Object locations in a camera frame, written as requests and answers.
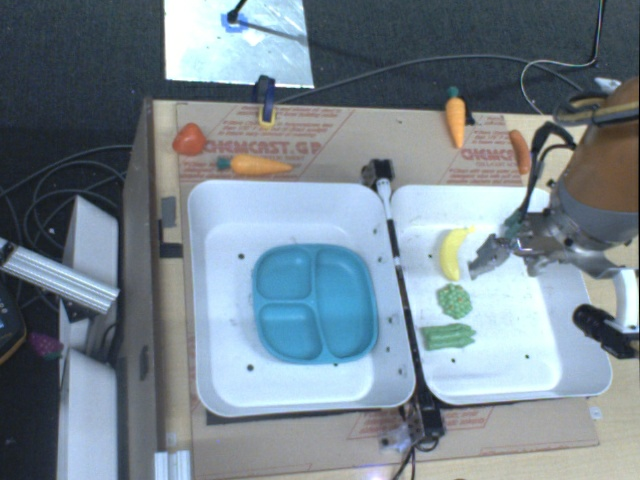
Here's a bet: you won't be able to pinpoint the green beans bundle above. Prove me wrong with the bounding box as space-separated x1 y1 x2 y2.
419 322 478 353

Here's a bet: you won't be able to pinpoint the orange carrot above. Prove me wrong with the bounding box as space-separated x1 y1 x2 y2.
215 153 294 177
444 85 469 150

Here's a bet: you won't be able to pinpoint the white plastic tray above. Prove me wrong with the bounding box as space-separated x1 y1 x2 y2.
389 183 614 406
186 178 418 418

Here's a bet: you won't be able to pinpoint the yellow banana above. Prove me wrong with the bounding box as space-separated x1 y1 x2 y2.
438 225 477 282

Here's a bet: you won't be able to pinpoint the green peas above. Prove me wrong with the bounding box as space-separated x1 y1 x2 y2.
435 282 474 320

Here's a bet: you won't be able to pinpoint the black cylinder on white bracket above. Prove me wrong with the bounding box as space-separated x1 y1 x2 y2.
572 266 640 360

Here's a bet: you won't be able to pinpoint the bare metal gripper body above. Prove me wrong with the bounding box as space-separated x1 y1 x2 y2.
510 209 627 280

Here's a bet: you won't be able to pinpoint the brown cardboard board red print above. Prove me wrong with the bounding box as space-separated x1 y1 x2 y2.
174 100 601 460

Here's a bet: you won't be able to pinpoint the blue divided plate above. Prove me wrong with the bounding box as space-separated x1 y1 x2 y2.
250 243 380 366

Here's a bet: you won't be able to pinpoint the purple grapes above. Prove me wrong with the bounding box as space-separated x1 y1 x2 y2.
27 331 66 362

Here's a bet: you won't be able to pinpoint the orange sausage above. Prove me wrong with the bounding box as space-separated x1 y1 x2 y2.
508 128 533 176

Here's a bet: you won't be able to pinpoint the thin black and white rod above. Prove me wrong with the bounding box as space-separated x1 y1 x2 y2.
376 176 429 405

